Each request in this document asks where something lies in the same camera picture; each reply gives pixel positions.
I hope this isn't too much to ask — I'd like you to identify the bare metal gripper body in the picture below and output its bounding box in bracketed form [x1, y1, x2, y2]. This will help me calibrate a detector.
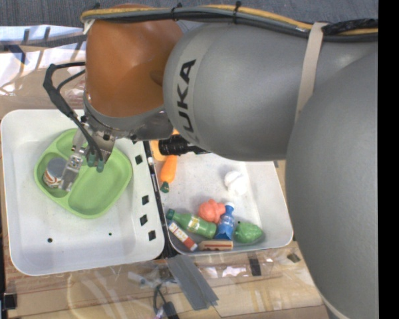
[71, 110, 174, 163]

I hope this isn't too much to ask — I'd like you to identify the small red and white can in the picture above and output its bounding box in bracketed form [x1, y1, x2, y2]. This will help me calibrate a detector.
[42, 158, 69, 190]

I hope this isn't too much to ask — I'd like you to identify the green divided plate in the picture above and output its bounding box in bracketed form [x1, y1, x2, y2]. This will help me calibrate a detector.
[33, 128, 134, 220]

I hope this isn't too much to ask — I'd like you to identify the orange carrot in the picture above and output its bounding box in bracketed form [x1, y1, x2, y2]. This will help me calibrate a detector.
[159, 154, 179, 194]

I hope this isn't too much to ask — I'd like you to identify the thin black and white rod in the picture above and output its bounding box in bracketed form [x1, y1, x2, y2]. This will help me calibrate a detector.
[142, 140, 174, 259]

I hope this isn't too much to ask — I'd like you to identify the white plastic tray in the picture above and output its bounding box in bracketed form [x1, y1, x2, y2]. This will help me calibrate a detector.
[0, 108, 166, 276]
[151, 138, 294, 257]

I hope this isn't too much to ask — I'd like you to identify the white round toy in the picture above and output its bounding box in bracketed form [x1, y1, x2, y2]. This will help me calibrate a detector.
[223, 170, 249, 196]

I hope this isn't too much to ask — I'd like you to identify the salmon pink lumpy toy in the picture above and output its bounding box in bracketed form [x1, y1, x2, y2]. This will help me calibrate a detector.
[198, 199, 227, 224]

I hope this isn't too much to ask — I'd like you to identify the green bottle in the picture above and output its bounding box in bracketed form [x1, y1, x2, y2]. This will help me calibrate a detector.
[165, 208, 217, 240]

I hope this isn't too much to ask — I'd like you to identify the white and red bottle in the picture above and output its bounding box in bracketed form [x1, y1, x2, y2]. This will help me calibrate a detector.
[168, 221, 199, 253]

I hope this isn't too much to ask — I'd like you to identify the blue bottle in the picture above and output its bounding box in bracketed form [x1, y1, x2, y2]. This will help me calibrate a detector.
[214, 201, 237, 241]

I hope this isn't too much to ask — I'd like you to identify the tan and red toy sandwich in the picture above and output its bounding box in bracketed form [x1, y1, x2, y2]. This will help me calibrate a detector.
[198, 239, 234, 253]

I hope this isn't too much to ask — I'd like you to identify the green lumpy toy vegetable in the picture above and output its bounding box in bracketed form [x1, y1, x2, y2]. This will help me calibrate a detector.
[233, 221, 265, 245]

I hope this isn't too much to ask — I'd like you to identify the brown cardboard board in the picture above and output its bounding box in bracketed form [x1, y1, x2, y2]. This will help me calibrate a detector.
[0, 45, 330, 319]

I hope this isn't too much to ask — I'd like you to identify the black cylinder on white bracket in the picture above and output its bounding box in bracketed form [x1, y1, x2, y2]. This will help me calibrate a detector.
[158, 134, 207, 156]

